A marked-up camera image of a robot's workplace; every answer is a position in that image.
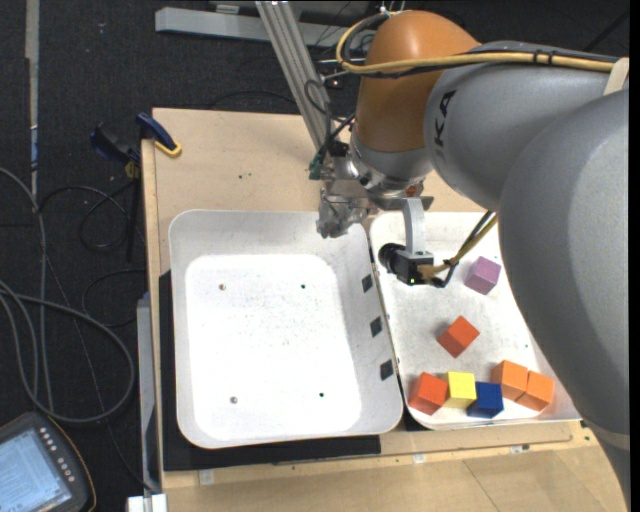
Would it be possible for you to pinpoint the pale wood board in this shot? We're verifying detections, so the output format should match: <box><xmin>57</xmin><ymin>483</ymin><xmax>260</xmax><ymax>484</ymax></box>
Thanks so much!
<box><xmin>151</xmin><ymin>107</ymin><xmax>584</xmax><ymax>491</ymax></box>

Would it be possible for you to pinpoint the yellow cube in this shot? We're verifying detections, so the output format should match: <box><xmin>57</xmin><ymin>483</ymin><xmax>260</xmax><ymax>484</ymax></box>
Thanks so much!
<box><xmin>442</xmin><ymin>370</ymin><xmax>478</xmax><ymax>410</ymax></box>

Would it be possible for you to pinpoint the light orange cube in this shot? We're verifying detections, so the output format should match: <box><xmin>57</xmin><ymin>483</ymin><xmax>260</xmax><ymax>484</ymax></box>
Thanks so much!
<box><xmin>515</xmin><ymin>370</ymin><xmax>556</xmax><ymax>413</ymax></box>
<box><xmin>490</xmin><ymin>359</ymin><xmax>530</xmax><ymax>402</ymax></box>

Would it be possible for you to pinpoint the white plastic tray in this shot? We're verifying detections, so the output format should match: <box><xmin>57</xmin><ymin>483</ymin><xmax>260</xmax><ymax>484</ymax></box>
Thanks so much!
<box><xmin>168</xmin><ymin>208</ymin><xmax>404</xmax><ymax>450</ymax></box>
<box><xmin>368</xmin><ymin>210</ymin><xmax>584</xmax><ymax>431</ymax></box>

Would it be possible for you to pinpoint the blue cube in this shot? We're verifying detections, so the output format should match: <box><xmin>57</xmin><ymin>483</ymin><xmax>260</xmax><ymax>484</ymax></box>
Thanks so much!
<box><xmin>466</xmin><ymin>381</ymin><xmax>505</xmax><ymax>419</ymax></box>

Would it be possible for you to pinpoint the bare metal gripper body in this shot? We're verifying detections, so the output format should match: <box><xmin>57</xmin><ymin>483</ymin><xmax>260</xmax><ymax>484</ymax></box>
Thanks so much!
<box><xmin>322</xmin><ymin>154</ymin><xmax>435</xmax><ymax>214</ymax></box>

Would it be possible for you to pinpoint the black cylinder on white bracket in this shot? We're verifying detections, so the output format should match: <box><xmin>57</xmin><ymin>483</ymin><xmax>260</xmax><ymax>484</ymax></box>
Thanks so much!
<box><xmin>378</xmin><ymin>198</ymin><xmax>435</xmax><ymax>287</ymax></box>

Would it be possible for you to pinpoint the red-orange cube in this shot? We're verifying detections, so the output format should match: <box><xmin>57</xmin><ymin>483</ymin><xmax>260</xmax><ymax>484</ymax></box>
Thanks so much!
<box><xmin>407</xmin><ymin>371</ymin><xmax>449</xmax><ymax>416</ymax></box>
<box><xmin>436</xmin><ymin>315</ymin><xmax>481</xmax><ymax>359</ymax></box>

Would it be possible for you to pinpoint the purple cube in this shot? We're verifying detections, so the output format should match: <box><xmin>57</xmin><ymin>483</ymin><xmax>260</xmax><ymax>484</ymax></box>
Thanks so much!
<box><xmin>464</xmin><ymin>255</ymin><xmax>502</xmax><ymax>296</ymax></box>

